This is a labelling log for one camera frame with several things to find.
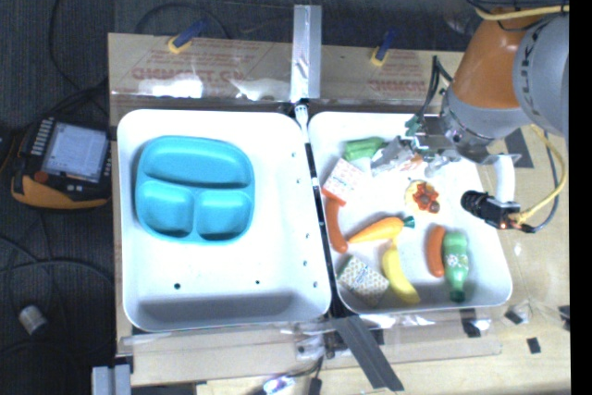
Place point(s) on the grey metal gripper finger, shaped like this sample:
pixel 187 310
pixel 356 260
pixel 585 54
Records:
pixel 390 152
pixel 437 164

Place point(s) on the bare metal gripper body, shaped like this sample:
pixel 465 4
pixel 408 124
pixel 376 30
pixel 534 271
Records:
pixel 435 136

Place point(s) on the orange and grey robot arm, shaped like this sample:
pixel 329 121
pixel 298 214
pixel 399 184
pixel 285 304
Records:
pixel 504 74

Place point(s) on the white and orange packet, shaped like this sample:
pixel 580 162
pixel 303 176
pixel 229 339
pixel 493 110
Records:
pixel 410 163

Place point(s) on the green toy vegetable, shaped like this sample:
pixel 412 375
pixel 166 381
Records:
pixel 361 149

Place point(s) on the yellow pizza slice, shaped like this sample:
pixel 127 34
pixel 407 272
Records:
pixel 423 196

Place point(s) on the white and red carton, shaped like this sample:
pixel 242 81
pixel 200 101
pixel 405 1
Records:
pixel 342 180

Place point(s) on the orange carrot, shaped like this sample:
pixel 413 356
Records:
pixel 379 230

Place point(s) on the white plastic tray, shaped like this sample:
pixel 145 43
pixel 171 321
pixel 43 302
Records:
pixel 222 282
pixel 467 245

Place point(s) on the orange sausage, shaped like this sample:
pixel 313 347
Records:
pixel 335 226
pixel 435 250

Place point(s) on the green bottle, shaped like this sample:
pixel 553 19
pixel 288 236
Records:
pixel 455 263

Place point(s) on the yellow banana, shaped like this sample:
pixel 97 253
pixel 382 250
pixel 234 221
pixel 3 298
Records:
pixel 398 275

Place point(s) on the white and yellow carton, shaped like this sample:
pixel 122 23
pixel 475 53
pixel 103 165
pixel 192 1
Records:
pixel 363 280

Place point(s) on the blue divided plate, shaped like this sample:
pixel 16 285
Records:
pixel 194 189

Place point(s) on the brown cardboard board red print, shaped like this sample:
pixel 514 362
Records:
pixel 194 69

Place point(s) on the grey metal cylinder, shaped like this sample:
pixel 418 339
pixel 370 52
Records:
pixel 33 319

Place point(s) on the black cylinder on white bracket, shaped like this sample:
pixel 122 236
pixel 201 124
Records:
pixel 485 204

